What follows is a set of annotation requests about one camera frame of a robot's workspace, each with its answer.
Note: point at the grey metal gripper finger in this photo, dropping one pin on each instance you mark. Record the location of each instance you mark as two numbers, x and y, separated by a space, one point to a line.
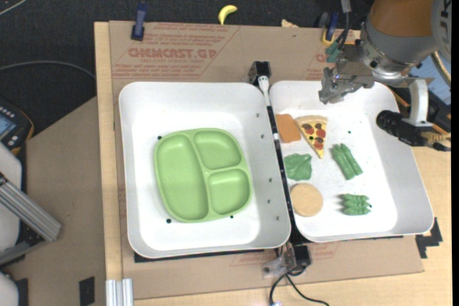
325 92
342 91

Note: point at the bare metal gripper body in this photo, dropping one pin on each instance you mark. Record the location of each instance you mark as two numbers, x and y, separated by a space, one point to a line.
353 73

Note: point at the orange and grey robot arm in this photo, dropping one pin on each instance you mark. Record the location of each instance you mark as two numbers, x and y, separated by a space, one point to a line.
401 3

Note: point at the toy pizza slice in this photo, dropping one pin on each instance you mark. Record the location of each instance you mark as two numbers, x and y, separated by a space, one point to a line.
315 134

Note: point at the orange toy bread slice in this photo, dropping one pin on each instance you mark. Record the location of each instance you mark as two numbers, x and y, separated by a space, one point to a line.
288 128

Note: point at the green toy asparagus bundle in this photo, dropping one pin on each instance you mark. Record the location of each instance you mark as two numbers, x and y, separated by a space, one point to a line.
346 161

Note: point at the thin black and white rod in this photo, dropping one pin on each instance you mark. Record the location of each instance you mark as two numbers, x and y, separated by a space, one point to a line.
278 147

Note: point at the small beige toy piece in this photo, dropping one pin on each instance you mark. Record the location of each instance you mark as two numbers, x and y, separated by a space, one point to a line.
288 24

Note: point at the green toy lettuce leaf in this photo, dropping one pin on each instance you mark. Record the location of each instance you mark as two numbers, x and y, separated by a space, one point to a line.
297 166

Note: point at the tan round biscuit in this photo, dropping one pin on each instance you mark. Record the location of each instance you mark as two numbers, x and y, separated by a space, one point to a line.
306 200

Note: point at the white plastic tray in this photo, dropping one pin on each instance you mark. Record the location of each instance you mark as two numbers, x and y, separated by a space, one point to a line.
143 225
394 190

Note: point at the green toy pea pods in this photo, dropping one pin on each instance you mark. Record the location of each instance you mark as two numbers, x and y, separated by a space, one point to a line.
354 205

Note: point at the brown cardboard board, red print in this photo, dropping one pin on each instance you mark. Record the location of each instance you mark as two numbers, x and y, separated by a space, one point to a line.
215 53

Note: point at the yellow banana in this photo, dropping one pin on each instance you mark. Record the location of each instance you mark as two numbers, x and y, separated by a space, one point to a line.
226 12

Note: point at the green divided plate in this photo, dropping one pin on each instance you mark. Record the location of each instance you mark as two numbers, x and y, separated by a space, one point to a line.
179 175

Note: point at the black cylinder on white bracket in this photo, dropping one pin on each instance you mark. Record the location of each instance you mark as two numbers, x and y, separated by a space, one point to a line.
394 125

